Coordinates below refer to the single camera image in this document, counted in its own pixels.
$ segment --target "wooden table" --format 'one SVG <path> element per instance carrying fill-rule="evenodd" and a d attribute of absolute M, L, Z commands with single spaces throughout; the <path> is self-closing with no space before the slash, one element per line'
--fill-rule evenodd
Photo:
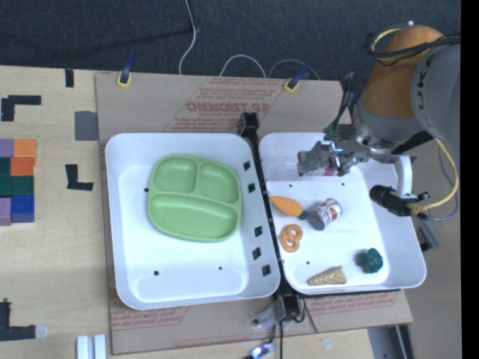
<path fill-rule="evenodd" d="M 48 337 L 0 342 L 0 357 L 74 358 L 77 336 L 105 334 L 109 303 L 97 141 L 75 141 L 74 114 L 96 111 L 94 71 L 0 67 L 0 96 L 41 95 L 42 104 L 18 105 L 1 138 L 37 140 L 35 222 L 0 227 L 0 298 L 12 302 L 10 325 L 45 325 Z M 68 190 L 66 164 L 92 191 Z M 322 338 L 328 337 L 327 349 Z M 243 358 L 263 342 L 175 349 L 122 358 Z M 367 331 L 284 338 L 285 358 L 373 358 Z M 278 353 L 271 357 L 278 358 Z"/>

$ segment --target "soda can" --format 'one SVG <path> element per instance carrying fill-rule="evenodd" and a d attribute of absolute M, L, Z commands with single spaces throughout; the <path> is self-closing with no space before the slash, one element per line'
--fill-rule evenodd
<path fill-rule="evenodd" d="M 333 198 L 308 210 L 308 221 L 315 230 L 324 230 L 326 226 L 341 217 L 343 210 L 341 205 Z"/>

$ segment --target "cardboard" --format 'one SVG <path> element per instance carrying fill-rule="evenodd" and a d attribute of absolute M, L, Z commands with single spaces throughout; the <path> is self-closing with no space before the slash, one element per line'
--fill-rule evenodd
<path fill-rule="evenodd" d="M 95 74 L 113 353 L 269 339 L 271 331 L 252 327 L 251 314 L 265 310 L 270 298 L 149 311 L 132 310 L 121 302 L 115 291 L 105 145 L 123 132 L 237 132 L 244 111 L 258 113 L 260 137 L 270 132 L 320 132 L 337 114 L 341 86 L 304 81 L 288 93 L 280 79 L 134 73 L 130 86 L 122 88 L 117 78 L 117 73 Z M 349 121 L 347 114 L 344 121 Z M 412 321 L 402 290 L 309 298 L 304 304 L 304 321 L 287 323 L 285 335 Z"/>

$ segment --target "pretzel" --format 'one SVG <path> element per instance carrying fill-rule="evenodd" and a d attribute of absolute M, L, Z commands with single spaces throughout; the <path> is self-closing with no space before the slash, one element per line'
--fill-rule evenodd
<path fill-rule="evenodd" d="M 283 249 L 293 253 L 299 248 L 299 240 L 302 238 L 302 230 L 297 224 L 288 224 L 283 227 L 279 234 L 279 242 Z"/>

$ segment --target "yellow cable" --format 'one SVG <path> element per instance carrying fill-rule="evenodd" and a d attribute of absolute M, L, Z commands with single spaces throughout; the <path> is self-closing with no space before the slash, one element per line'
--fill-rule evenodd
<path fill-rule="evenodd" d="M 457 175 L 457 169 L 456 169 L 456 164 L 454 164 L 454 160 L 452 159 L 449 152 L 446 150 L 444 144 L 438 138 L 434 138 L 434 141 L 436 141 L 436 143 L 439 146 L 439 149 L 441 149 L 441 151 L 445 154 L 446 158 L 448 159 L 449 163 L 451 164 L 451 167 L 453 168 L 453 171 L 454 171 L 454 186 L 453 186 L 451 192 L 446 197 L 444 197 L 442 200 L 439 200 L 435 203 L 422 203 L 422 204 L 411 203 L 409 206 L 410 206 L 411 210 L 413 212 L 416 212 L 416 213 L 425 212 L 425 211 L 427 211 L 429 209 L 432 209 L 434 207 L 444 205 L 446 202 L 448 202 L 456 194 L 456 191 L 459 188 L 459 176 Z"/>

